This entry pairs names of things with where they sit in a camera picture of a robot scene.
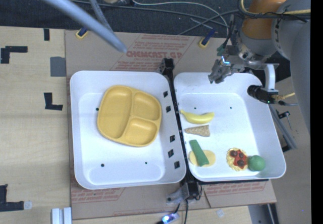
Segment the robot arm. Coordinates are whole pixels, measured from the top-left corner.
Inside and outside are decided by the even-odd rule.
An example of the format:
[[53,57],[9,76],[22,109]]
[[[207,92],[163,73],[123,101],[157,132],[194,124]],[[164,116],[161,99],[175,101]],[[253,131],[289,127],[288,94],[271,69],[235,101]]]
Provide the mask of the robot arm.
[[[249,11],[244,0],[239,10],[247,17],[240,30],[231,29],[232,45],[218,48],[209,81],[220,83],[246,68],[265,70],[264,87],[250,87],[249,95],[274,103],[275,68],[265,61],[276,51],[290,61],[291,78],[305,123],[310,132],[310,0],[253,0]],[[231,18],[230,25],[235,25]]]

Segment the banana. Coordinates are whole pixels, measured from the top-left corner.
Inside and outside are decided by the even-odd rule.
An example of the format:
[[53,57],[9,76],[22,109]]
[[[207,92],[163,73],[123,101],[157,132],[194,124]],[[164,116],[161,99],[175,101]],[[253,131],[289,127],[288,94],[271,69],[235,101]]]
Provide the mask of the banana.
[[185,112],[184,110],[181,109],[180,113],[185,117],[185,119],[188,122],[192,124],[197,124],[197,125],[209,123],[214,117],[214,112],[198,115],[194,113]]

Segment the yellow disc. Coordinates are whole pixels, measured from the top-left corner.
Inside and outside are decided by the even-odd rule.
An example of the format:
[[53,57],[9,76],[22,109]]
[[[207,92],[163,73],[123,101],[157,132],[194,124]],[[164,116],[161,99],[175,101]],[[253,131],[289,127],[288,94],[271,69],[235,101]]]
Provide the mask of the yellow disc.
[[[203,152],[207,157],[209,164],[203,165],[202,167],[212,166],[216,162],[216,155],[210,150],[203,150]],[[193,151],[190,151],[188,158],[193,165],[199,166]]]

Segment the wooden surface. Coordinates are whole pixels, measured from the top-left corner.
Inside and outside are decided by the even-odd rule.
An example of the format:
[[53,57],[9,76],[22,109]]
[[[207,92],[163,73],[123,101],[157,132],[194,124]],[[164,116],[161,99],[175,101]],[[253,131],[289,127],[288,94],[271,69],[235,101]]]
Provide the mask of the wooden surface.
[[[50,223],[53,208],[70,207],[66,78],[50,76],[50,58],[65,57],[64,30],[0,27],[0,46],[28,46],[0,64],[0,185],[7,201],[31,201],[32,208],[0,212],[0,223]],[[63,110],[45,109],[44,93]],[[164,214],[77,220],[73,223],[156,223]],[[180,212],[182,223],[184,212]],[[247,206],[189,210],[187,223],[251,224]]]

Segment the yellow plate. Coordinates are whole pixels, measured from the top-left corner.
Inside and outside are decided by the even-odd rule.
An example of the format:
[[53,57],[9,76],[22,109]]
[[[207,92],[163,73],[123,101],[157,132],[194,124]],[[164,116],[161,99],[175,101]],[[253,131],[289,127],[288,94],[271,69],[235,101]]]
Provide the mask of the yellow plate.
[[155,140],[161,120],[162,107],[154,96],[135,88],[116,85],[103,96],[97,127],[110,140],[143,147]]

